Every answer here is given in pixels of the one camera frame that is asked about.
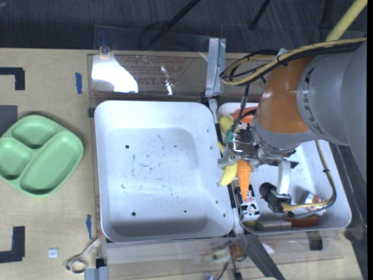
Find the dark floor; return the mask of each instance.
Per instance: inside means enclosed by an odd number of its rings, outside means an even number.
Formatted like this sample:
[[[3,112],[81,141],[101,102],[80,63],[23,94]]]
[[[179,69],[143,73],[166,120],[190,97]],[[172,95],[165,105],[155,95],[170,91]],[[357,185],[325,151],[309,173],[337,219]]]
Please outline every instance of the dark floor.
[[[145,29],[170,20],[189,1],[0,0],[5,3],[0,6],[0,47],[91,49],[96,25]],[[227,51],[233,52],[256,48],[249,43],[263,42],[265,48],[275,48],[273,45],[284,46],[289,40],[297,45],[296,37],[302,44],[320,36],[325,0],[272,0],[258,22],[261,29],[253,33],[247,25],[263,1],[201,0],[172,31],[225,37]],[[330,28],[353,1],[334,1]],[[367,31],[367,9],[349,30]]]

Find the wooden countertop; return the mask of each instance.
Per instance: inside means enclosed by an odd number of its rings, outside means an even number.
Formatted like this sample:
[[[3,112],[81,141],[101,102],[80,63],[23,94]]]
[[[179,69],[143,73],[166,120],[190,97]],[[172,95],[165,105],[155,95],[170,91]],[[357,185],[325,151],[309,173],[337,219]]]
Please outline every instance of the wooden countertop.
[[[25,257],[22,261],[0,263],[1,279],[83,279],[65,264],[91,242],[86,226],[94,222],[94,167],[91,118],[88,117],[89,92],[87,56],[92,50],[0,49],[0,67],[22,67],[26,72],[26,90],[14,89],[14,76],[0,75],[0,104],[17,105],[18,118],[41,114],[74,132],[84,144],[81,162],[67,182],[49,197],[33,198],[0,181],[0,251],[11,249],[12,228],[25,226]],[[82,75],[82,94],[77,93],[75,73]],[[350,242],[337,235],[343,254],[326,261],[279,264],[286,279],[361,279]],[[48,249],[58,248],[57,258],[48,258]],[[95,252],[87,257],[94,266]],[[241,270],[244,279],[263,274],[256,267]],[[201,274],[152,279],[200,279]],[[232,279],[227,272],[222,279]]]

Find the orange carrot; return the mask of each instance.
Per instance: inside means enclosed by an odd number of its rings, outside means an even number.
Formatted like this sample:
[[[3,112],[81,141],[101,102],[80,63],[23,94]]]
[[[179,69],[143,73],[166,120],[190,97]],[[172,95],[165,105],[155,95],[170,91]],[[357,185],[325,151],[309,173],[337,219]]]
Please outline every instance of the orange carrot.
[[[248,162],[245,162],[242,158],[240,158],[237,162],[237,178],[243,200],[246,199],[247,192],[249,190],[250,172],[250,164]]]

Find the white basin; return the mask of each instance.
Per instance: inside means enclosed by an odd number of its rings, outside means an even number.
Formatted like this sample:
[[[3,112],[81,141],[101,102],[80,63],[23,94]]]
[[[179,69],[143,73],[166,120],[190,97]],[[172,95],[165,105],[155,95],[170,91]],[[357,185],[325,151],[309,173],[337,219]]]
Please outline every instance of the white basin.
[[[218,237],[232,229],[207,107],[105,101],[94,122],[101,227],[109,240]]]

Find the toy sink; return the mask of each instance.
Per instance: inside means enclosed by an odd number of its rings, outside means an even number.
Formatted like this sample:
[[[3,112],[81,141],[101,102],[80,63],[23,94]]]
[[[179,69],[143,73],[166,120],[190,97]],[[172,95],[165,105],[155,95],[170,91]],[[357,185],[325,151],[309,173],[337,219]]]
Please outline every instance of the toy sink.
[[[0,138],[0,179],[45,197],[60,188],[82,156],[83,144],[70,130],[41,115],[25,116]]]
[[[112,242],[233,228],[213,116],[202,104],[104,101],[95,110],[101,227]]]

